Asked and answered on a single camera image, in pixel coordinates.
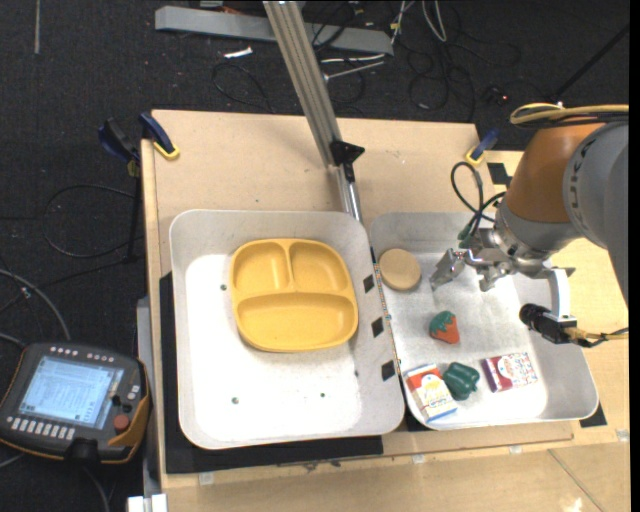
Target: wooden table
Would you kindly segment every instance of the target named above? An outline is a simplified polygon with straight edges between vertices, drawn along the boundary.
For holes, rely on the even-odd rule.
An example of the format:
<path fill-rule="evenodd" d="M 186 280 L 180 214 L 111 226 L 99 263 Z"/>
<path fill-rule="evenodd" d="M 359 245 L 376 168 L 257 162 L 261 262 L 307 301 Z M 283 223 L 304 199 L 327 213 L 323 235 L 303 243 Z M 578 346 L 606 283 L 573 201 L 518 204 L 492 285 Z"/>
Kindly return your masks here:
<path fill-rule="evenodd" d="M 341 211 L 337 183 L 321 162 L 304 117 L 155 111 L 180 157 L 167 161 L 142 141 L 155 418 L 164 415 L 159 279 L 171 270 L 168 230 L 190 209 Z M 452 166 L 478 143 L 473 125 L 340 119 L 347 142 L 365 147 L 355 164 L 363 223 L 386 212 L 462 211 Z M 490 152 L 515 170 L 521 153 Z M 495 192 L 486 163 L 485 197 Z M 477 194 L 471 180 L 460 185 Z M 572 313 L 587 330 L 628 325 L 606 251 L 585 240 L 554 258 L 574 266 Z M 156 421 L 159 484 L 170 511 L 256 510 L 628 510 L 629 346 L 587 350 L 607 420 L 409 432 L 383 436 L 384 456 L 167 474 L 164 426 Z"/>

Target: red button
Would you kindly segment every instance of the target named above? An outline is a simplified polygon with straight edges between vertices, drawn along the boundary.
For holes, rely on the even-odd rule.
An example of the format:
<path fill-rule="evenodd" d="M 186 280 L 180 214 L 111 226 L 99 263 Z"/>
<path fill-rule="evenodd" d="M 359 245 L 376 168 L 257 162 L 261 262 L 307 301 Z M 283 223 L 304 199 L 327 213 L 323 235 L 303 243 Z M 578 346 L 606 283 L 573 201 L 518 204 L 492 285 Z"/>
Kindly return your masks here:
<path fill-rule="evenodd" d="M 122 434 L 125 430 L 129 428 L 129 417 L 126 414 L 118 414 L 115 418 L 113 418 L 113 427 L 116 429 L 118 434 Z"/>

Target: round wooden disc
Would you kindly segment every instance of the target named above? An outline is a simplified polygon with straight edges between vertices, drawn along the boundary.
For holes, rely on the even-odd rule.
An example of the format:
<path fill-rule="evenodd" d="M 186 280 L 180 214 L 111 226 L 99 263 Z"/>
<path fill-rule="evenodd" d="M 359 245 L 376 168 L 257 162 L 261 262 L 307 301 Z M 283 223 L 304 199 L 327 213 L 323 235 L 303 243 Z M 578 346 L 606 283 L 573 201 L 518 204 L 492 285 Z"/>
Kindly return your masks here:
<path fill-rule="evenodd" d="M 394 290 L 410 290 L 422 277 L 418 260 L 404 249 L 389 249 L 379 263 L 382 282 Z"/>

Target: yellow divided plate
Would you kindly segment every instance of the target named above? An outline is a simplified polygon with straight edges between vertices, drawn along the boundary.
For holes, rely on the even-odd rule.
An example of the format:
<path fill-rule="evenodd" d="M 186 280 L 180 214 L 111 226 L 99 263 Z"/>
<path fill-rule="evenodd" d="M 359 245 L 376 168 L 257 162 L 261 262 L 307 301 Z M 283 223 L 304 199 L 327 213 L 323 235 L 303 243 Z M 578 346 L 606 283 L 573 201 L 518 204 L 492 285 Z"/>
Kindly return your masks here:
<path fill-rule="evenodd" d="M 358 327 L 349 271 L 327 244 L 297 238 L 249 242 L 233 255 L 230 281 L 240 335 L 261 350 L 334 347 Z"/>

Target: black carpet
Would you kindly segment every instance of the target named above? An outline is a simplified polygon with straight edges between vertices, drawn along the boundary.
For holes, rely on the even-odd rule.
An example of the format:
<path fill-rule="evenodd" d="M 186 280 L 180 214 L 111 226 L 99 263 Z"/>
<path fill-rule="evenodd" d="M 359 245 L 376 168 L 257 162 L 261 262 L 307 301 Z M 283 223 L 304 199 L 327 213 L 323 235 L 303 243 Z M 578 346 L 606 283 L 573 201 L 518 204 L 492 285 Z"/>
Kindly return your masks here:
<path fill-rule="evenodd" d="M 277 45 L 155 31 L 156 9 L 199 2 L 39 4 L 38 16 L 36 0 L 2 1 L 0 269 L 40 287 L 74 340 L 134 353 L 135 306 L 146 289 L 140 222 L 133 245 L 139 258 L 125 261 L 135 180 L 100 146 L 98 128 L 114 117 L 135 141 L 138 114 L 152 108 L 302 110 Z M 259 2 L 231 4 L 264 15 Z M 391 33 L 401 2 L 360 2 L 358 14 L 346 4 L 308 2 L 303 12 L 318 29 L 328 22 Z M 432 20 L 434 5 L 426 2 Z M 500 129 L 497 149 L 521 150 L 531 132 L 510 126 L 508 116 L 523 104 L 629 103 L 628 30 L 575 83 L 571 78 L 628 27 L 630 0 L 439 5 L 447 42 L 433 36 L 416 2 L 404 16 L 393 58 L 329 81 L 338 116 L 472 122 L 480 136 Z M 253 54 L 232 61 L 243 69 L 215 67 L 248 44 Z M 322 59 L 346 55 L 353 53 L 319 52 Z M 329 75 L 346 69 L 323 66 Z M 0 276 L 0 333 L 24 343 L 62 339 L 56 317 L 29 288 Z M 18 357 L 17 347 L 0 340 L 0 390 Z M 15 454 L 0 445 L 0 464 Z M 114 512 L 142 493 L 139 457 L 96 476 Z M 78 468 L 32 456 L 0 467 L 2 512 L 100 507 L 97 489 Z"/>

